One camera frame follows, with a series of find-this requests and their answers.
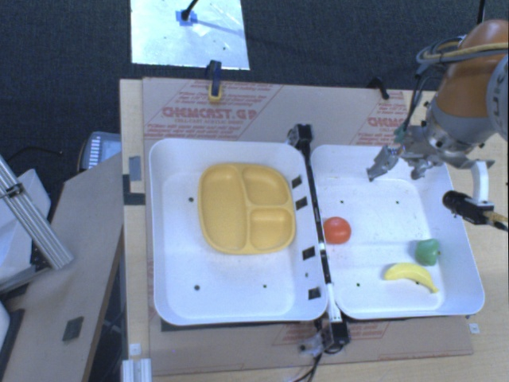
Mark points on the thin black and white rod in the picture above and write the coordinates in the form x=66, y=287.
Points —
x=318, y=221

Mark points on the red tomato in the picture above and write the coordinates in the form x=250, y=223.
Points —
x=337, y=230

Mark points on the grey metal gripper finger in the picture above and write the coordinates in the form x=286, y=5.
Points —
x=381, y=164
x=420, y=169

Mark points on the white plastic tray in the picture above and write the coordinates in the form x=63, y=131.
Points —
x=222, y=285
x=381, y=221

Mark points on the green pepper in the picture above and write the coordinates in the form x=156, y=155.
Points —
x=427, y=252

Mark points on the yellow divided plate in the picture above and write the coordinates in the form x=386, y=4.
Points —
x=246, y=209

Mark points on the black cylinder on white bracket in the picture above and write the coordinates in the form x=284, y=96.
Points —
x=471, y=201

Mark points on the brown cardboard board red print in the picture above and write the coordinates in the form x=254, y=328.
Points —
x=254, y=110

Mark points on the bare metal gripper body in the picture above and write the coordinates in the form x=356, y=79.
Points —
x=437, y=146

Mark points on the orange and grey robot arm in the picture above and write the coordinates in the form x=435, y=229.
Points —
x=469, y=90

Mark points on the yellow banana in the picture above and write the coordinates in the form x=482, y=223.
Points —
x=413, y=274

